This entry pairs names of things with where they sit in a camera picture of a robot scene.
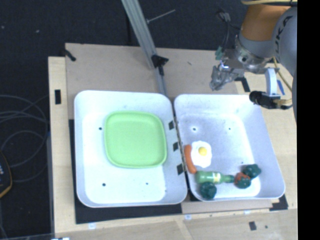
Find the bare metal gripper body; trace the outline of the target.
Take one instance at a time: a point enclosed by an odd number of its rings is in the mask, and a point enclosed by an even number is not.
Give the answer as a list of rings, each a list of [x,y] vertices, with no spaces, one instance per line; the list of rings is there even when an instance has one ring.
[[[218,48],[215,59],[219,64],[213,67],[211,76],[219,76],[220,83],[226,77],[232,77],[233,81],[242,78],[245,72],[263,74],[271,58],[258,57],[244,48]]]

